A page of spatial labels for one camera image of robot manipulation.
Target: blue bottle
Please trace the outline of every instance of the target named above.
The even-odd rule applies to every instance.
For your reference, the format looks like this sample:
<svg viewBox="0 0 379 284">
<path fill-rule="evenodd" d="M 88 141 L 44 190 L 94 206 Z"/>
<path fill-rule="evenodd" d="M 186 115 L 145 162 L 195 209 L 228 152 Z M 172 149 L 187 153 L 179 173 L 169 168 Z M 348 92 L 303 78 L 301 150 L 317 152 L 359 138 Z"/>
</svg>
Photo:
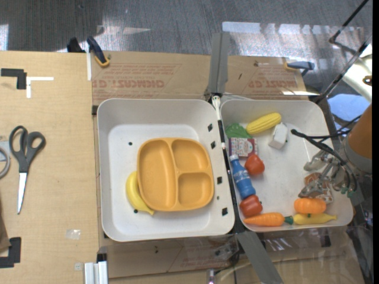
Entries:
<svg viewBox="0 0 379 284">
<path fill-rule="evenodd" d="M 248 171 L 239 163 L 237 154 L 233 154 L 229 157 L 230 163 L 233 167 L 233 178 L 237 185 L 239 194 L 242 199 L 248 196 L 255 195 L 255 188 L 251 183 Z"/>
</svg>

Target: bottle cap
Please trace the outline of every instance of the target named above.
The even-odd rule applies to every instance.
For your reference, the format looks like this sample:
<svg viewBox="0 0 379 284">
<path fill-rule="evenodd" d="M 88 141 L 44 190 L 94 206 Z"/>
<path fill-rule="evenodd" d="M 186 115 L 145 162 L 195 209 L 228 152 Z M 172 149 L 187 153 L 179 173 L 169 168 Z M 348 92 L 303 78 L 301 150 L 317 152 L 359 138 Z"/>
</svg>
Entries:
<svg viewBox="0 0 379 284">
<path fill-rule="evenodd" d="M 230 161 L 239 159 L 239 156 L 237 154 L 233 154 L 229 157 Z"/>
</svg>

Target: metal ring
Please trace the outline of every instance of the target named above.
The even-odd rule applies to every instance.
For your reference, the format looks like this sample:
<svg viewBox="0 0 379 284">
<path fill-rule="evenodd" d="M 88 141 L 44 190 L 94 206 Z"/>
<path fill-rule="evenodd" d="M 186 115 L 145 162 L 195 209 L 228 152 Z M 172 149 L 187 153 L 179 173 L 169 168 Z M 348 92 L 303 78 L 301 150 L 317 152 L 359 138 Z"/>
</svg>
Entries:
<svg viewBox="0 0 379 284">
<path fill-rule="evenodd" d="M 0 172 L 0 178 L 2 178 L 8 172 L 9 165 L 11 164 L 11 159 L 9 157 L 9 154 L 1 146 L 0 146 L 0 152 L 5 156 L 5 167 Z"/>
</svg>

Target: scissor blade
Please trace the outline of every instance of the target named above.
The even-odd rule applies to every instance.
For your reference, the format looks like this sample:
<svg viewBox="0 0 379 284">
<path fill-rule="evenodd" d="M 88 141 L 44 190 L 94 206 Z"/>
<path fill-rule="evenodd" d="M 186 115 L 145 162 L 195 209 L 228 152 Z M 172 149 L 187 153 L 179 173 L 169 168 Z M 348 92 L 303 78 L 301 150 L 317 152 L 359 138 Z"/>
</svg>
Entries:
<svg viewBox="0 0 379 284">
<path fill-rule="evenodd" d="M 23 205 L 27 173 L 20 173 L 20 183 L 18 185 L 17 213 L 21 211 Z"/>
</svg>

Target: black-handled scissors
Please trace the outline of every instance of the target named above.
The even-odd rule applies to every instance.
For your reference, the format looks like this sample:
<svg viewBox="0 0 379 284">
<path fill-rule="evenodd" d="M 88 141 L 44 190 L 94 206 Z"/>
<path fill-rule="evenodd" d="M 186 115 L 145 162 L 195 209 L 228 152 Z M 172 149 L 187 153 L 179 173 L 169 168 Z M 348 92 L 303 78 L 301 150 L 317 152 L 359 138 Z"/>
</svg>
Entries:
<svg viewBox="0 0 379 284">
<path fill-rule="evenodd" d="M 13 147 L 13 141 L 18 130 L 21 130 L 20 150 L 15 151 Z M 36 139 L 40 139 L 41 142 L 36 147 L 33 147 L 33 142 Z M 27 129 L 23 127 L 22 125 L 15 127 L 9 136 L 9 148 L 11 149 L 12 154 L 16 157 L 16 159 L 18 160 L 18 164 L 20 165 L 20 168 L 18 170 L 18 172 L 20 173 L 20 184 L 18 187 L 18 201 L 17 201 L 18 214 L 20 213 L 21 207 L 23 205 L 26 179 L 27 179 L 30 164 L 33 161 L 36 154 L 41 149 L 43 149 L 45 144 L 46 144 L 46 139 L 40 132 L 34 131 L 29 134 Z"/>
</svg>

